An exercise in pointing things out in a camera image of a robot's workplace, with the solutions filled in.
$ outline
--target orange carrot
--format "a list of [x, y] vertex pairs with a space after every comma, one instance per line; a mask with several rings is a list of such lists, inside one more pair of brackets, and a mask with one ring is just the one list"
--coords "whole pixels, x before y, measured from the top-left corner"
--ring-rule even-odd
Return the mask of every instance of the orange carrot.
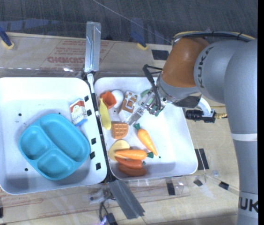
[[154, 146], [154, 143], [149, 133], [146, 130], [140, 128], [139, 123], [135, 124], [134, 127], [138, 130], [137, 136], [141, 140], [141, 142], [145, 145], [147, 149], [149, 149], [151, 152], [154, 153], [155, 156], [157, 156], [158, 155], [157, 150]]
[[141, 160], [126, 160], [122, 159], [120, 157], [115, 157], [115, 159], [122, 165], [125, 165], [126, 167], [132, 168], [132, 169], [140, 169], [142, 168], [142, 165], [146, 164], [145, 161]]
[[119, 171], [130, 177], [144, 176], [147, 173], [147, 170], [144, 167], [140, 169], [131, 169], [129, 167], [126, 167], [125, 165], [119, 164], [118, 169]]
[[144, 150], [141, 149], [133, 149], [133, 150], [117, 150], [115, 152], [115, 156], [121, 155], [126, 158], [134, 159], [134, 160], [143, 160], [146, 157], [153, 158], [154, 155], [152, 152], [146, 153]]

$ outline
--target waffle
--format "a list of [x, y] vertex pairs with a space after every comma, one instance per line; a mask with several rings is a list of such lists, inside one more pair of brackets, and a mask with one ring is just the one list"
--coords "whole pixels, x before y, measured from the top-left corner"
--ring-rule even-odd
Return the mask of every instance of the waffle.
[[128, 133], [128, 124], [127, 123], [120, 123], [120, 122], [113, 122], [111, 124], [112, 136], [115, 139], [123, 138]]

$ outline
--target white egg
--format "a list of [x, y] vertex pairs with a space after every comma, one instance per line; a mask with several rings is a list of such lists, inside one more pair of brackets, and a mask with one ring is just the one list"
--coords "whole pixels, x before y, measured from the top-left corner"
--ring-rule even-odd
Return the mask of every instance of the white egg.
[[111, 93], [117, 102], [114, 107], [118, 108], [124, 100], [124, 94], [120, 90], [113, 90]]

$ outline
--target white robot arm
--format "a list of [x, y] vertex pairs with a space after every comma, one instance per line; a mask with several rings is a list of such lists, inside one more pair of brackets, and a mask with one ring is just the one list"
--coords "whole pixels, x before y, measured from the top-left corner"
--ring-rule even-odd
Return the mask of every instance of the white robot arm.
[[[207, 36], [227, 39], [208, 43]], [[130, 124], [144, 110], [157, 116], [166, 103], [199, 107], [185, 117], [213, 123], [215, 111], [201, 95], [225, 104], [240, 176], [237, 225], [257, 225], [257, 39], [233, 32], [180, 33], [156, 85], [148, 67], [143, 70], [152, 89]]]

